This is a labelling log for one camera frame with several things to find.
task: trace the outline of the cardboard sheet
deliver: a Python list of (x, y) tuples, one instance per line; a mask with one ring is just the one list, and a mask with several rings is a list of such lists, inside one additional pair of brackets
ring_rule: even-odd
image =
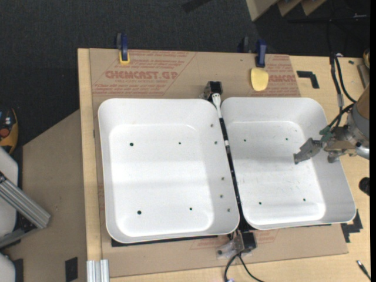
[[(267, 55), (268, 87), (256, 92), (250, 85), (255, 67), (251, 53), (180, 51), (130, 51), (130, 64), (119, 64), (112, 49), (90, 49), (90, 69), (95, 125), (96, 165), (102, 238), (102, 254), (110, 262), (110, 276), (161, 273), (224, 266), (216, 247), (227, 236), (112, 247), (106, 230), (103, 173), (98, 129), (98, 107), (109, 98), (198, 98), (208, 81), (222, 82), (222, 100), (227, 97), (299, 97), (290, 57)], [(264, 262), (347, 253), (339, 224), (256, 231), (258, 248), (245, 262)]]

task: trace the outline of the tape measure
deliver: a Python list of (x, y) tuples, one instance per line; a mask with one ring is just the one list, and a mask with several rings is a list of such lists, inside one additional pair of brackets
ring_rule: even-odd
[(0, 105), (0, 146), (11, 154), (18, 140), (18, 122), (13, 109)]

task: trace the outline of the yellow oval object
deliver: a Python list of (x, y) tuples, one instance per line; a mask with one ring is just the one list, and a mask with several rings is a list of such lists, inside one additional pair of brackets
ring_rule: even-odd
[(251, 84), (255, 91), (262, 91), (268, 87), (269, 74), (260, 68), (251, 69)]

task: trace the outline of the power cord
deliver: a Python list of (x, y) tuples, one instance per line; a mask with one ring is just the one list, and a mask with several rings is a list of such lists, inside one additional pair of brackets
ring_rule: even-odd
[(252, 277), (253, 279), (255, 279), (255, 280), (258, 281), (258, 282), (264, 282), (264, 281), (262, 281), (262, 280), (256, 278), (255, 276), (253, 276), (253, 275), (251, 274), (251, 272), (248, 270), (246, 264), (244, 263), (244, 261), (243, 261), (243, 259), (242, 259), (242, 257), (241, 257), (241, 254), (242, 254), (242, 252), (240, 252), (239, 254), (234, 255), (233, 257), (230, 258), (229, 262), (227, 262), (226, 268), (224, 269), (224, 282), (228, 282), (228, 281), (229, 281), (229, 279), (227, 278), (227, 271), (229, 270), (230, 265), (231, 265), (232, 262), (236, 259), (236, 257), (238, 257), (238, 258), (240, 259), (242, 265), (244, 266), (244, 268), (245, 268), (247, 274), (248, 274), (250, 277)]

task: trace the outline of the black floor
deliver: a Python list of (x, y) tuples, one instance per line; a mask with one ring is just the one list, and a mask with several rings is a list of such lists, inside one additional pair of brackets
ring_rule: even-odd
[(0, 104), (13, 107), (21, 145), (79, 108), (77, 48), (112, 48), (125, 32), (133, 49), (236, 52), (244, 36), (268, 53), (360, 57), (370, 25), (291, 24), (288, 19), (370, 14), (370, 0), (330, 0), (312, 15), (301, 6), (282, 18), (271, 7), (252, 22), (245, 0), (0, 0)]

